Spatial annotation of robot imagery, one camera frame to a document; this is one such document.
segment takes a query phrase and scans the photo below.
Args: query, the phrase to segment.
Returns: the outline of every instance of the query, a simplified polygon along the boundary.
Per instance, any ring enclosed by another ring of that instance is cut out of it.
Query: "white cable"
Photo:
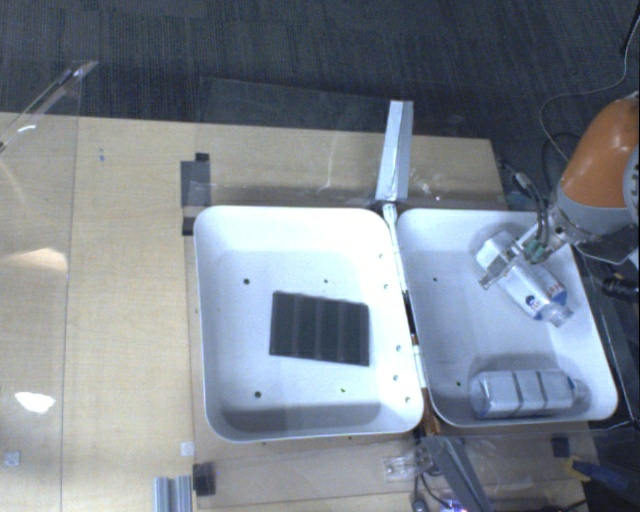
[[[553,140],[553,137],[551,136],[551,134],[547,130],[546,126],[544,125],[544,119],[542,118],[542,114],[544,112],[544,109],[547,107],[547,105],[549,105],[549,103],[557,100],[558,98],[565,98],[567,96],[587,96],[589,94],[595,94],[597,92],[607,91],[609,89],[613,89],[614,87],[620,85],[624,81],[624,79],[627,77],[627,60],[628,60],[628,57],[629,57],[629,47],[631,46],[631,41],[633,39],[633,36],[635,35],[636,29],[638,28],[638,22],[639,21],[640,21],[640,18],[638,18],[636,20],[636,22],[633,25],[633,29],[631,30],[631,33],[629,34],[629,39],[627,40],[627,44],[626,44],[625,49],[624,49],[624,67],[623,67],[622,76],[620,77],[620,79],[617,82],[615,82],[615,83],[613,83],[611,85],[607,85],[605,87],[600,87],[598,89],[592,89],[590,91],[565,92],[565,93],[562,93],[562,94],[558,94],[556,96],[553,96],[552,98],[549,98],[547,101],[544,102],[542,107],[540,107],[540,110],[538,112],[538,120],[540,121],[540,126],[542,127],[542,131],[547,136],[547,138],[549,139],[549,141],[551,142],[553,147],[556,149],[556,151],[562,155],[562,157],[565,159],[565,161],[568,162],[569,161],[569,157],[567,155],[565,155],[564,151],[562,151],[560,149],[560,146],[558,146],[558,144],[556,144],[556,141]]]

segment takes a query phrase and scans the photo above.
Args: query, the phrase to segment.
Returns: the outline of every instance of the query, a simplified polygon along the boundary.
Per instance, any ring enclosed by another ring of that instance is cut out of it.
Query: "clear plastic bottle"
[[[469,381],[478,419],[548,416],[584,400],[587,389],[562,370],[481,372]]]
[[[489,238],[476,254],[476,261],[487,270],[491,263],[512,246],[515,237],[500,231]],[[550,322],[556,327],[564,324],[573,312],[567,306],[567,290],[542,264],[531,265],[522,255],[498,279],[500,288],[534,320]]]

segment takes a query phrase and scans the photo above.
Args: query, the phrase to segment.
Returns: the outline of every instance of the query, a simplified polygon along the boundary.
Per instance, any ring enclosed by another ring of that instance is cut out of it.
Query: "cable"
[[[575,510],[581,505],[586,505],[586,503],[587,503],[587,500],[577,501],[573,505],[569,505],[568,507],[563,508],[561,512],[571,512],[571,510]]]
[[[588,96],[589,94],[595,94],[597,92],[607,91],[609,89],[613,89],[614,87],[620,85],[624,81],[624,79],[627,77],[627,71],[628,71],[628,69],[627,69],[627,60],[629,58],[629,48],[631,47],[631,40],[633,39],[633,36],[635,35],[636,29],[638,28],[638,22],[640,22],[640,18],[638,18],[635,21],[635,23],[633,25],[633,29],[629,33],[629,39],[627,40],[627,45],[626,45],[626,47],[624,49],[624,59],[623,59],[624,65],[623,65],[622,76],[620,77],[620,79],[618,81],[616,81],[615,83],[613,83],[611,85],[607,85],[605,87],[600,87],[598,89],[592,89],[590,91],[565,92],[565,93],[562,93],[562,94],[557,94],[556,96],[553,96],[553,97],[549,98],[547,101],[545,101],[544,104],[542,105],[542,107],[540,107],[540,110],[538,111],[538,121],[540,122],[540,126],[542,127],[542,131],[547,136],[549,141],[551,141],[551,144],[556,149],[556,151],[558,153],[560,153],[560,155],[562,155],[562,158],[564,158],[565,161],[568,162],[569,161],[569,157],[567,155],[565,155],[564,151],[562,151],[560,149],[560,146],[558,146],[558,144],[556,144],[556,141],[553,140],[553,138],[551,137],[551,134],[547,130],[546,126],[544,125],[544,118],[543,118],[544,109],[551,102],[553,102],[553,101],[555,101],[555,100],[557,100],[559,98],[565,98],[565,97],[568,97],[568,96]]]
[[[429,496],[431,496],[434,500],[440,503],[440,505],[442,505],[447,510],[453,510],[453,507],[449,503],[444,501],[442,498],[438,498],[435,494],[433,494],[433,492],[431,492],[431,489],[429,489],[429,486],[427,485],[427,479],[424,477],[424,473],[420,473],[420,476],[416,477],[416,489],[417,489],[418,478],[422,481],[422,485],[424,485],[424,488],[427,491],[427,494],[429,494]]]

